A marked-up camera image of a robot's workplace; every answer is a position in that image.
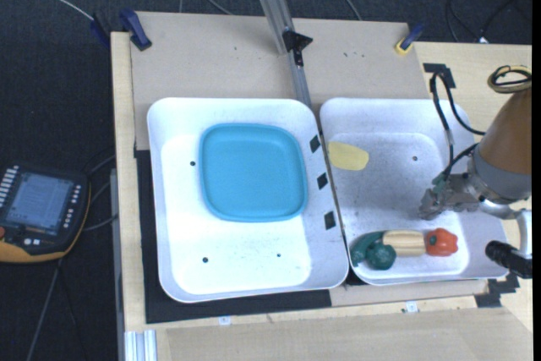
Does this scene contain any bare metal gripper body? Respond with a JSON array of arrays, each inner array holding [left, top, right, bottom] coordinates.
[[438, 172, 495, 216]]

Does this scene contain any orange bell pepper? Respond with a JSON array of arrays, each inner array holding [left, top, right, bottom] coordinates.
[[424, 227, 460, 258]]

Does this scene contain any white plastic tray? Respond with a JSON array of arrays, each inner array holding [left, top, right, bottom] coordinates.
[[318, 96, 511, 287], [145, 96, 351, 304]]

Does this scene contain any beige bread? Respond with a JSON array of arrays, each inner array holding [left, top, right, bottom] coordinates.
[[381, 229, 426, 258]]

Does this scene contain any green broccoli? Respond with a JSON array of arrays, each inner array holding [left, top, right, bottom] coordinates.
[[349, 230, 398, 271]]

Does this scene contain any yellow flat slice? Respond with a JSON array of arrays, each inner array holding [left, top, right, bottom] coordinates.
[[327, 140, 370, 172]]

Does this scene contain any thin rod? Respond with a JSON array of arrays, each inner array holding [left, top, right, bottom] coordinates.
[[289, 63, 314, 108]]

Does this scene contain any blue plate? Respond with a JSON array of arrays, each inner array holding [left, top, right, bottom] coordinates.
[[198, 122, 308, 224]]

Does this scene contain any brown cardboard board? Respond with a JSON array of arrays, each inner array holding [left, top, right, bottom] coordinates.
[[129, 10, 491, 309]]

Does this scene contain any black cylinder on white bracket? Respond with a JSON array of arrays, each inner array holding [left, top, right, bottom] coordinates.
[[484, 198, 533, 280]]

